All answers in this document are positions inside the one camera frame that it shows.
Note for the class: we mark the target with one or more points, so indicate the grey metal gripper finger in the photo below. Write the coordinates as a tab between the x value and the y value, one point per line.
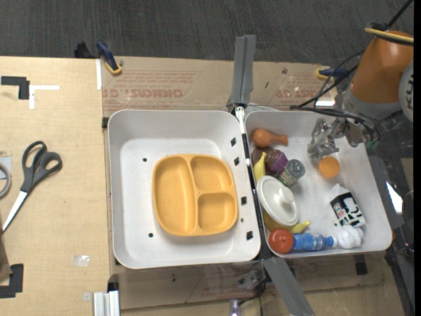
324	147
321	130

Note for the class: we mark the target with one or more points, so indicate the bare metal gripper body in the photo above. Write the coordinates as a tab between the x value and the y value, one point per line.
353	130

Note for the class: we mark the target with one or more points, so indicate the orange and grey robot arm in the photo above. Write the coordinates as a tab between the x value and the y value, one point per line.
378	68

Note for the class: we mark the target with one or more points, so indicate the orange ball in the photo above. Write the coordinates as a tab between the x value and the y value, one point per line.
329	167

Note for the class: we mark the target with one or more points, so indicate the grey and green small can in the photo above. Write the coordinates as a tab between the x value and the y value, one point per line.
291	173

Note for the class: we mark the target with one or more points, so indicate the white plastic tray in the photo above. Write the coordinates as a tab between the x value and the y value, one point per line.
315	202
138	183

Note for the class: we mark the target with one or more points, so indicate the orange toy chicken drumstick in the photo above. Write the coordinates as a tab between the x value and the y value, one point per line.
264	138

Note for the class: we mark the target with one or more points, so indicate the white and black milk carton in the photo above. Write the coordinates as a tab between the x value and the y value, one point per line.
348	209

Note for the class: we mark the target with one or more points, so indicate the small yellow banana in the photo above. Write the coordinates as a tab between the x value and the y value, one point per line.
300	227

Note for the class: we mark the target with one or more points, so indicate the white lumpy toy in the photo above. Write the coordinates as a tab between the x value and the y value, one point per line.
349	237

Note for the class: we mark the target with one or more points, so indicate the blue plastic bottle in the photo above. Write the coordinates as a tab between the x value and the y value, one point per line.
309	242

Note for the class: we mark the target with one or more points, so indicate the red toy tomato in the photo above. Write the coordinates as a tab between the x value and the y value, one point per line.
280	241

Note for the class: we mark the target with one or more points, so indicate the orange divided plate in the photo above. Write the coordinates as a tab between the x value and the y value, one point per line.
174	193

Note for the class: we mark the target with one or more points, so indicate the brown cardboard board red print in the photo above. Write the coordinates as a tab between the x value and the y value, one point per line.
158	84

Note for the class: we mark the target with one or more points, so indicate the grey tape roll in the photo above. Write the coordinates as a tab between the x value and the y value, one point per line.
7	184

